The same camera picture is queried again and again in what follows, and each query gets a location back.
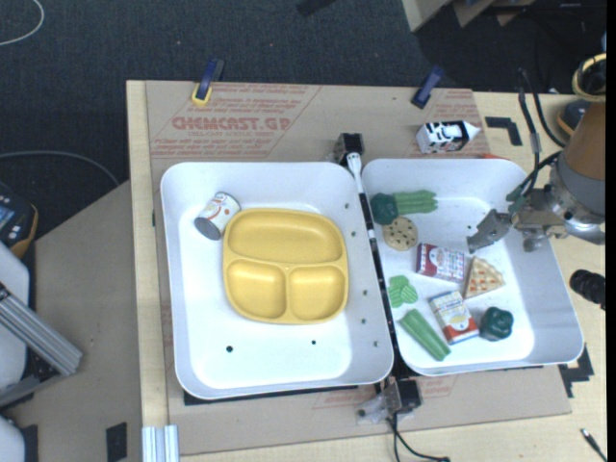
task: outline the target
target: yellow divided plate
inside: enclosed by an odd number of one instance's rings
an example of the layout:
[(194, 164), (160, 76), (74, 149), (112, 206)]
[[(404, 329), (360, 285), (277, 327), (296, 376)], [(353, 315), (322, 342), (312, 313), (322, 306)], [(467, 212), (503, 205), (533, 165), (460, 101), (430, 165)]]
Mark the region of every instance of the yellow divided plate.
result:
[(319, 214), (246, 209), (224, 232), (227, 298), (257, 321), (318, 323), (347, 304), (347, 248), (340, 229)]

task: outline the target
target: white tray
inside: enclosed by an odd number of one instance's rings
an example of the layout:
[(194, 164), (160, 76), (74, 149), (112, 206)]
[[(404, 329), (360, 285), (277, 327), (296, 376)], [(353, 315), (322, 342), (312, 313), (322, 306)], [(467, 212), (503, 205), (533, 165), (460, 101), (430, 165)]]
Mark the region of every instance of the white tray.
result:
[[(366, 165), (362, 176), (369, 199), (377, 193), (437, 193), (437, 211), (408, 217), (418, 227), (420, 243), (463, 251), (468, 257), (467, 268), (472, 257), (467, 236), (476, 232), (491, 209), (507, 212), (506, 195), (525, 177), (514, 163), (483, 159), (375, 160)], [(420, 297), (413, 305), (392, 310), (400, 354), (415, 372), (438, 375), (559, 364), (575, 361), (581, 354), (578, 318), (551, 245), (526, 253), (521, 234), (511, 229), (503, 240), (474, 254), (500, 270), (506, 285), (473, 297), (467, 304), (476, 320), (489, 306), (512, 312), (512, 335), (498, 342), (472, 338), (451, 346), (451, 354), (443, 362), (434, 360), (398, 321), (416, 307), (440, 333), (427, 300), (447, 291), (462, 291), (463, 284), (415, 273), (416, 248), (405, 252), (391, 249), (378, 224), (374, 231), (386, 282), (404, 274)]]
[[(276, 207), (331, 218), (348, 255), (345, 310), (320, 324), (239, 315), (224, 294), (222, 241), (194, 227), (216, 192), (243, 209)], [(234, 398), (377, 383), (394, 354), (355, 183), (332, 163), (182, 163), (161, 182), (175, 369), (197, 398)]]

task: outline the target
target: blue clamp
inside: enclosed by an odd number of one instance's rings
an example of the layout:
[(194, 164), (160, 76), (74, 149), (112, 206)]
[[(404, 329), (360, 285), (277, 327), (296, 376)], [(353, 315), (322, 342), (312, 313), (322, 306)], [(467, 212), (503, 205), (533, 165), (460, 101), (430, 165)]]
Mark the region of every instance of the blue clamp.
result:
[(445, 75), (445, 71), (440, 66), (434, 65), (430, 74), (423, 79), (422, 86), (415, 92), (413, 99), (411, 99), (411, 103), (423, 109), (430, 98), (430, 93), (439, 83), (443, 75)]
[(205, 67), (201, 82), (197, 84), (192, 92), (192, 102), (194, 106), (203, 108), (212, 95), (211, 84), (217, 81), (222, 75), (224, 69), (224, 60), (218, 58), (212, 58)]

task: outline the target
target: toy pizza slice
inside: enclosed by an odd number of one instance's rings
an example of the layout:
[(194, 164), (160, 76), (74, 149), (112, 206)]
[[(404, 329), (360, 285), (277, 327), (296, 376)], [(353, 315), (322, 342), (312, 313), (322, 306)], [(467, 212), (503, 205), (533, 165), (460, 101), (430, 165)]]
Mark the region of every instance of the toy pizza slice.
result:
[(504, 286), (502, 274), (485, 260), (474, 257), (466, 283), (464, 297), (474, 297), (489, 293)]

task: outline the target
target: white cable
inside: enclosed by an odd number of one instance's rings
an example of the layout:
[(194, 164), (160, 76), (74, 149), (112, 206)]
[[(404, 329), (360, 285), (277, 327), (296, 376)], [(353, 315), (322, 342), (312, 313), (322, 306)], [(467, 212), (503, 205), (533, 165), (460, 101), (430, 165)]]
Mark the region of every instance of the white cable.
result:
[(32, 0), (32, 1), (35, 4), (37, 4), (38, 10), (40, 11), (40, 21), (38, 22), (37, 27), (35, 27), (29, 33), (26, 33), (25, 35), (20, 36), (19, 38), (9, 39), (8, 41), (0, 41), (0, 46), (4, 46), (5, 44), (11, 44), (11, 43), (18, 42), (18, 41), (23, 41), (24, 39), (29, 38), (31, 35), (33, 35), (36, 31), (40, 29), (40, 26), (42, 26), (43, 20), (45, 20), (45, 10), (43, 9), (42, 4), (40, 3), (39, 0)]

